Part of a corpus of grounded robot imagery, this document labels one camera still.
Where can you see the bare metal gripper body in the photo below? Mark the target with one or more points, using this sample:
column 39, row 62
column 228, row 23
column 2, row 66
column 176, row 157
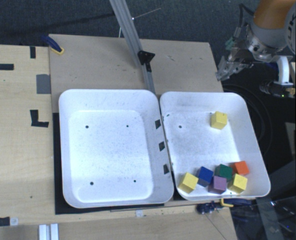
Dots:
column 259, row 51

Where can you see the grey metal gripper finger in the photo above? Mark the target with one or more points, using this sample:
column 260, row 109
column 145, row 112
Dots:
column 222, row 70
column 235, row 67

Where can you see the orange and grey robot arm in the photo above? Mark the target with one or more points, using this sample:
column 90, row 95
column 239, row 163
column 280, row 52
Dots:
column 273, row 11

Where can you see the yellow cube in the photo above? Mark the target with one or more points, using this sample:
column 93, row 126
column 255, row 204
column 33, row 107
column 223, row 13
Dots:
column 238, row 183
column 219, row 120
column 188, row 182

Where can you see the white plastic tray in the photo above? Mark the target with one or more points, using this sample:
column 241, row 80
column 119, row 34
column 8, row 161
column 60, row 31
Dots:
column 107, row 154
column 200, row 144

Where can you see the orange cube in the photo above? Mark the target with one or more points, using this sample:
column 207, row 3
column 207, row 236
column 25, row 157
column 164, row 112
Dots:
column 241, row 167

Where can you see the green cube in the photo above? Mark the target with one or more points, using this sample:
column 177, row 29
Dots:
column 223, row 171

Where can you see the blue cube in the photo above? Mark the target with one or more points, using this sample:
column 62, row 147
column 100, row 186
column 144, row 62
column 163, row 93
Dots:
column 205, row 175

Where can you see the purple cube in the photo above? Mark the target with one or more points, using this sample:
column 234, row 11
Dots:
column 218, row 184

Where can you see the black cylinder on white bracket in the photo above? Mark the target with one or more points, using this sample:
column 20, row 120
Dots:
column 283, row 71

